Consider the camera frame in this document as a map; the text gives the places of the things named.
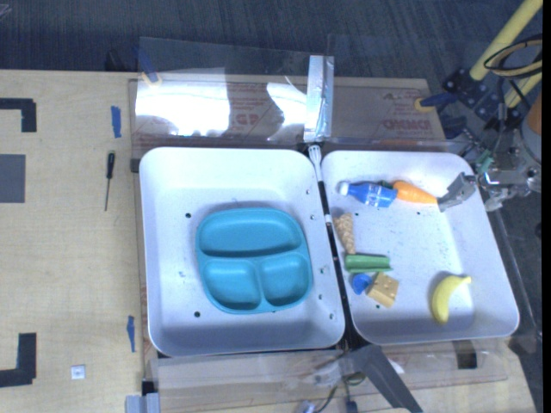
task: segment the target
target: blue plate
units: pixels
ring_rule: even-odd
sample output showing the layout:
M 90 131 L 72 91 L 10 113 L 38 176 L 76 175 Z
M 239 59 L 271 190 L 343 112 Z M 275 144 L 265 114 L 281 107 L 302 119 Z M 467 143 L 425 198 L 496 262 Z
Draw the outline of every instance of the blue plate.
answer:
M 197 229 L 195 250 L 205 294 L 222 311 L 288 309 L 312 288 L 304 233 L 295 219 L 274 208 L 210 214 Z

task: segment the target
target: beige tabletop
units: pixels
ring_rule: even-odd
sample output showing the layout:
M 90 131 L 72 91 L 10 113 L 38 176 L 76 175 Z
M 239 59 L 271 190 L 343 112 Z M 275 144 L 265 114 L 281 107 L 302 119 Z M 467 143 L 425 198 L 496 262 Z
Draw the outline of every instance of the beige tabletop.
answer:
M 20 333 L 37 335 L 36 378 L 32 385 L 0 388 L 2 412 L 124 411 L 126 396 L 140 394 L 145 363 L 128 100 L 128 82 L 135 78 L 0 71 L 0 97 L 32 98 L 38 127 L 22 133 L 21 113 L 0 110 L 0 154 L 26 156 L 25 202 L 0 203 L 0 369 L 16 367 Z M 111 125 L 112 106 L 121 109 L 120 138 Z M 109 151 L 116 162 L 106 212 Z M 71 377 L 74 366 L 85 367 L 85 378 Z M 535 411 L 508 348 L 503 369 L 505 379 L 412 393 L 425 411 Z M 341 401 L 325 411 L 344 411 Z M 389 409 L 379 394 L 356 401 L 360 411 Z

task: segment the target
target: carrot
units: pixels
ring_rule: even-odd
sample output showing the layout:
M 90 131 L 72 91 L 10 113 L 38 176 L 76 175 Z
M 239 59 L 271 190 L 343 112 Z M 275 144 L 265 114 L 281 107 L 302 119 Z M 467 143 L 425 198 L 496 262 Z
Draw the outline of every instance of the carrot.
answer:
M 435 196 L 408 182 L 396 181 L 393 188 L 398 190 L 396 194 L 398 199 L 416 203 L 438 203 Z

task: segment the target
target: plastic water bottle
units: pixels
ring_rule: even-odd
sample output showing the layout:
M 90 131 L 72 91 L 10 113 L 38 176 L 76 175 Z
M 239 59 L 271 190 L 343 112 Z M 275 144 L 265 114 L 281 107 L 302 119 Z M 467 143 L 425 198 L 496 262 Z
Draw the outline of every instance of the plastic water bottle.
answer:
M 343 196 L 352 196 L 366 205 L 371 205 L 372 207 L 378 206 L 381 208 L 387 208 L 393 203 L 398 193 L 398 191 L 393 188 L 383 187 L 373 182 L 340 182 L 338 185 L 338 192 Z

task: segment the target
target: banana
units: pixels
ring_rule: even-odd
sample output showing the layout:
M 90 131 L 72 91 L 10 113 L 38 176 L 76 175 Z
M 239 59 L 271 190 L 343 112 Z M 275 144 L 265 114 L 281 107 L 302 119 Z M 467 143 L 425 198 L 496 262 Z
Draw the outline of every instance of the banana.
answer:
M 470 276 L 448 275 L 442 279 L 432 294 L 430 309 L 432 316 L 440 324 L 446 324 L 449 318 L 449 298 L 451 294 L 463 283 L 471 282 Z

